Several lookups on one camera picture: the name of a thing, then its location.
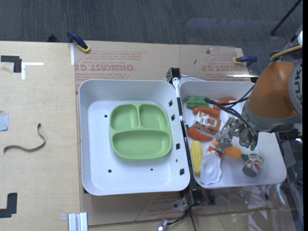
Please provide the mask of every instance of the white tape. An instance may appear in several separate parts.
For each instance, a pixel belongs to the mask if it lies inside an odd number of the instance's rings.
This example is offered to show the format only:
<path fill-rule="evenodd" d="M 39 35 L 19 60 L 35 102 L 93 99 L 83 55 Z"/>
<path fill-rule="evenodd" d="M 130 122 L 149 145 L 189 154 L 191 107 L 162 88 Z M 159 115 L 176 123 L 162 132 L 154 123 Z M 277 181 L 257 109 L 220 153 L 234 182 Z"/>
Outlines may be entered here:
<path fill-rule="evenodd" d="M 71 43 L 71 65 L 73 66 L 75 64 L 75 50 L 74 50 L 74 44 Z"/>
<path fill-rule="evenodd" d="M 21 62 L 21 79 L 25 80 L 26 79 L 26 66 L 31 66 L 31 65 L 44 65 L 44 63 L 23 63 Z"/>

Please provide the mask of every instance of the food package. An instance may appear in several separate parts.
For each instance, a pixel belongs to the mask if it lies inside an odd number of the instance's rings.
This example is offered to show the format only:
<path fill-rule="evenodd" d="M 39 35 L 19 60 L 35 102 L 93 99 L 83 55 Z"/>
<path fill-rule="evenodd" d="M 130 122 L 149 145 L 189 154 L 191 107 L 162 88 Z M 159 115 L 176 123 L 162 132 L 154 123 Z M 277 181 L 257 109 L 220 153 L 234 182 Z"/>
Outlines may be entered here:
<path fill-rule="evenodd" d="M 215 135 L 220 128 L 221 120 L 218 118 L 199 111 L 196 115 L 196 121 L 193 124 L 195 128 Z"/>

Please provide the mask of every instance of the black cable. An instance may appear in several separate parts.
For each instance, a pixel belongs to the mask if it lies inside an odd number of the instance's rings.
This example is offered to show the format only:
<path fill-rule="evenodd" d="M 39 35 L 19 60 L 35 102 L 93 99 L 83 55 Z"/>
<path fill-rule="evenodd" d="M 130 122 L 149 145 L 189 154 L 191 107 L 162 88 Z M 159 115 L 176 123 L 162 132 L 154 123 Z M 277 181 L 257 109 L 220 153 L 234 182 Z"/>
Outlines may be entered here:
<path fill-rule="evenodd" d="M 171 224 L 173 224 L 173 223 L 182 221 L 182 220 L 188 215 L 189 211 L 190 211 L 190 208 L 186 209 L 183 216 L 179 217 L 178 219 L 176 219 L 176 220 L 173 221 L 173 222 L 168 222 L 167 225 L 171 225 Z"/>
<path fill-rule="evenodd" d="M 230 103 L 220 103 L 220 105 L 230 105 L 230 107 L 235 106 L 238 103 L 241 103 L 243 101 L 246 101 L 249 97 L 246 97 L 248 95 L 248 93 L 251 92 L 251 90 L 254 88 L 254 85 L 238 100 L 238 101 L 234 101 L 234 102 L 230 102 Z"/>
<path fill-rule="evenodd" d="M 192 208 L 192 207 L 187 208 L 187 209 L 185 210 L 185 213 L 183 214 L 183 216 L 179 217 L 178 219 L 176 219 L 176 220 L 173 221 L 173 222 L 168 222 L 167 225 L 171 225 L 171 224 L 173 224 L 173 223 L 182 221 L 182 220 L 188 215 L 188 213 L 189 213 L 189 215 L 190 215 L 190 217 L 191 217 L 191 220 L 192 220 L 192 224 L 193 224 L 194 231 L 197 231 L 196 225 L 195 225 L 194 220 L 193 220 L 191 208 Z"/>
<path fill-rule="evenodd" d="M 243 98 L 243 99 L 239 99 L 238 101 L 234 101 L 234 102 L 230 102 L 230 103 L 220 103 L 220 105 L 232 105 L 232 106 L 235 106 L 236 104 L 241 103 L 243 101 L 246 101 L 247 99 L 248 99 L 248 97 L 247 98 Z"/>
<path fill-rule="evenodd" d="M 246 122 L 246 120 L 237 112 L 235 111 L 234 109 L 230 108 L 230 107 L 225 107 L 223 105 L 221 105 L 220 103 L 217 103 L 216 101 L 214 100 L 210 100 L 208 98 L 205 98 L 204 99 L 206 102 L 210 103 L 210 104 L 213 104 L 213 105 L 216 105 L 218 108 L 222 109 L 223 111 L 231 114 L 231 115 L 234 115 L 236 116 L 237 118 L 239 118 L 241 121 L 243 121 L 250 133 L 250 135 L 252 137 L 254 137 L 254 140 L 257 141 L 257 137 L 256 137 L 256 133 L 255 131 L 250 127 L 250 125 Z"/>
<path fill-rule="evenodd" d="M 194 220 L 193 220 L 193 215 L 192 215 L 191 210 L 189 210 L 189 215 L 190 215 L 191 220 L 192 220 L 193 229 L 194 229 L 194 231 L 197 231 L 197 229 L 196 229 L 196 225 L 195 225 Z"/>

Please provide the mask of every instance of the white bracket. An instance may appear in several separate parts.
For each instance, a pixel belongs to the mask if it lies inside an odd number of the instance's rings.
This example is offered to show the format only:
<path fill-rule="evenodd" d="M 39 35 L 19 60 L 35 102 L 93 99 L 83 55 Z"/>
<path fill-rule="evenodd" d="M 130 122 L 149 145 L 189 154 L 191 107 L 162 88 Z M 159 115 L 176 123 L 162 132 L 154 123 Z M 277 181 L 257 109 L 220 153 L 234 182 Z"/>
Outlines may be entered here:
<path fill-rule="evenodd" d="M 86 212 L 68 215 L 68 231 L 88 231 L 88 215 Z"/>
<path fill-rule="evenodd" d="M 44 65 L 44 63 L 23 63 L 21 62 L 21 79 L 26 79 L 26 66 L 30 65 Z"/>

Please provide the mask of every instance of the wooden table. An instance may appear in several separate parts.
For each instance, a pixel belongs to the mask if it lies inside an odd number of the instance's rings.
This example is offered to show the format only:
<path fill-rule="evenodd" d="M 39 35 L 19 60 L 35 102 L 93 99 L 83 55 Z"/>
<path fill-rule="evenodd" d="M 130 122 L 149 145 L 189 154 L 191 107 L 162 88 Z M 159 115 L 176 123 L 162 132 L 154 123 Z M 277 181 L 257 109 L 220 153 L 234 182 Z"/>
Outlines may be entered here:
<path fill-rule="evenodd" d="M 0 218 L 2 231 L 67 230 L 62 214 L 80 213 L 79 166 L 75 68 L 71 65 L 71 44 L 4 41 L 1 55 L 19 56 L 23 62 L 43 63 L 26 66 L 26 79 L 13 72 L 13 63 L 0 63 L 0 110 L 9 114 L 7 131 L 0 132 L 0 209 L 6 208 L 7 195 L 17 193 L 17 213 Z M 20 145 L 34 152 L 9 149 Z M 248 229 L 250 213 L 212 214 L 194 217 L 200 230 Z M 95 231 L 155 230 L 160 220 L 90 226 Z M 190 218 L 168 230 L 193 230 Z"/>

